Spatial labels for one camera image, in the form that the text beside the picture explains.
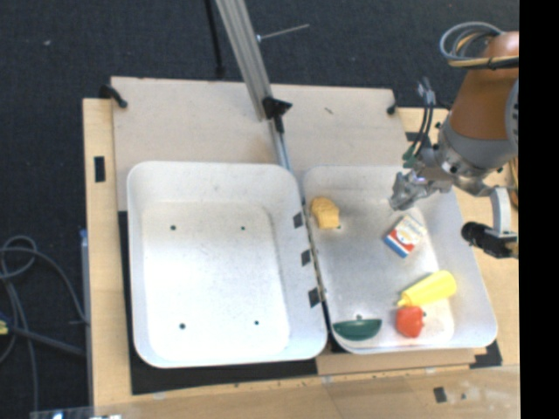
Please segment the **yellow sponge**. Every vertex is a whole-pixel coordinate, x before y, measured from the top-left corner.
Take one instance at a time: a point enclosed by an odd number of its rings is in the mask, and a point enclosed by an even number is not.
[[[311,212],[316,217],[318,227],[323,230],[340,226],[340,210],[326,197],[316,197],[311,202]]]

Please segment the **wooden table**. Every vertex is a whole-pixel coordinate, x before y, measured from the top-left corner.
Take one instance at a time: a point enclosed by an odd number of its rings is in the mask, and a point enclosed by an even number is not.
[[[362,89],[369,97],[375,91]],[[86,206],[89,246],[89,285],[92,324],[92,381],[95,406],[127,404],[137,409],[153,411],[158,404],[167,413],[183,417],[181,412],[205,411],[204,417],[221,417],[228,411],[231,417],[259,417],[262,412],[255,402],[263,402],[275,409],[273,417],[341,417],[333,401],[329,384],[335,381],[370,381],[381,376],[405,377],[433,374],[445,376],[458,371],[464,377],[476,354],[485,349],[452,350],[434,355],[380,354],[359,356],[323,353],[317,358],[319,375],[281,381],[259,381],[228,384],[175,391],[132,395],[128,359],[128,336],[125,314],[124,289],[121,271],[121,248],[117,219],[116,173],[114,165],[114,125],[111,100],[86,99],[83,101],[83,121],[86,164]],[[397,115],[406,131],[417,129],[422,117],[421,109],[398,109]],[[444,111],[437,111],[435,120],[442,120]],[[104,161],[105,175],[96,182],[96,163]],[[492,177],[502,182],[507,174]],[[463,217],[467,220],[492,224],[492,211],[488,199],[475,199],[457,193]],[[513,226],[517,228],[518,215],[514,210]],[[519,371],[519,288],[518,261],[497,260],[476,250],[480,270],[497,317],[498,344],[505,367],[513,368],[513,377]],[[290,408],[281,405],[289,397]]]

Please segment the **robotic arm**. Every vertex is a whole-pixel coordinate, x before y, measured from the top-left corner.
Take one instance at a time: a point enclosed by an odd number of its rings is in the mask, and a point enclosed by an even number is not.
[[[449,39],[455,38],[448,52]],[[483,52],[466,56],[482,41]],[[440,40],[440,50],[450,66],[468,73],[452,108],[431,145],[435,93],[429,81],[418,86],[424,98],[424,122],[404,154],[404,167],[393,186],[390,206],[407,210],[416,200],[452,186],[473,196],[489,196],[493,205],[493,228],[468,223],[462,236],[496,258],[518,257],[518,237],[510,231],[510,202],[505,188],[489,187],[483,180],[518,155],[519,33],[504,32],[490,24],[460,24]]]

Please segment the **black floor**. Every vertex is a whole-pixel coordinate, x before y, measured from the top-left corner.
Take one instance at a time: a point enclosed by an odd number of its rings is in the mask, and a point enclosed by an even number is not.
[[[463,74],[438,53],[445,30],[466,21],[503,30],[520,24],[520,0],[246,3],[259,34],[310,24],[263,42],[273,83],[388,87],[402,106],[421,105],[415,85],[422,76],[440,100],[452,101]],[[240,80],[220,20],[218,29],[226,79]],[[203,0],[0,0],[0,244],[32,237],[82,299],[82,98],[97,96],[110,76],[213,79],[214,67]],[[72,301],[45,261],[13,286],[30,329],[84,346]],[[1,285],[0,310],[11,315]],[[0,357],[8,344],[0,336]],[[35,352],[38,407],[87,405],[85,362],[40,345]],[[0,418],[28,417],[32,408],[29,350],[18,339],[0,363]]]

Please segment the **yellow squeeze bottle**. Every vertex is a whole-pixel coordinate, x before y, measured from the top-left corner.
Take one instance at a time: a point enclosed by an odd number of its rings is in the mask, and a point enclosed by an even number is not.
[[[447,270],[435,271],[401,294],[399,307],[421,306],[451,297],[456,293],[456,279]]]

